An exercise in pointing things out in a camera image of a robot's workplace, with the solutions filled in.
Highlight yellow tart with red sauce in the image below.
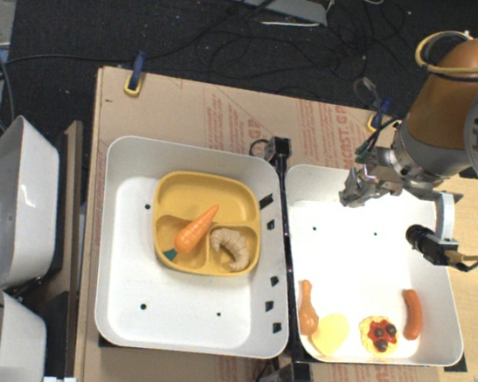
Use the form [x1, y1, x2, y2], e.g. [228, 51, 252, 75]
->
[354, 312, 403, 358]

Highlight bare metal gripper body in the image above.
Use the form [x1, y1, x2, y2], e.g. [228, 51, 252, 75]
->
[359, 143, 447, 207]

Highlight black block with thin wires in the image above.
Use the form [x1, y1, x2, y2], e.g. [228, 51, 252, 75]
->
[263, 134, 294, 167]
[258, 355, 316, 382]

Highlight pale yellow potato slice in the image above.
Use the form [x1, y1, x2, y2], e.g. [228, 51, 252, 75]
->
[308, 309, 353, 360]

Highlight orange chicken drumstick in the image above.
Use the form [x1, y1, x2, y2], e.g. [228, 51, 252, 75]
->
[292, 278, 326, 339]

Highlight white plastic tray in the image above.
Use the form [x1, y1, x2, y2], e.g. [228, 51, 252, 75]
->
[80, 131, 315, 371]
[260, 161, 478, 382]

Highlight orange sausage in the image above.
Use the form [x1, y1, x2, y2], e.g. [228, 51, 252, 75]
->
[396, 288, 428, 343]

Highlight brown cardboard board red print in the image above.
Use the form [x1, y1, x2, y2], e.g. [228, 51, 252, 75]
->
[54, 65, 478, 382]

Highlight thin black rod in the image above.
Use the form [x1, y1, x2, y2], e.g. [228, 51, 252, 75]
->
[248, 155, 335, 365]

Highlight black cylinder on white bracket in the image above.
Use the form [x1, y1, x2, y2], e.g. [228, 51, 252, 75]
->
[391, 176, 469, 269]

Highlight orange carrot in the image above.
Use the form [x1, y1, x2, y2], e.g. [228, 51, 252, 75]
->
[162, 197, 221, 268]

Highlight beige croissant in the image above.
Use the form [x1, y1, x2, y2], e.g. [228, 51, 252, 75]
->
[204, 225, 255, 275]

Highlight yellow divided plate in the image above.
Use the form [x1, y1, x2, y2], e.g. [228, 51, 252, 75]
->
[143, 166, 271, 283]

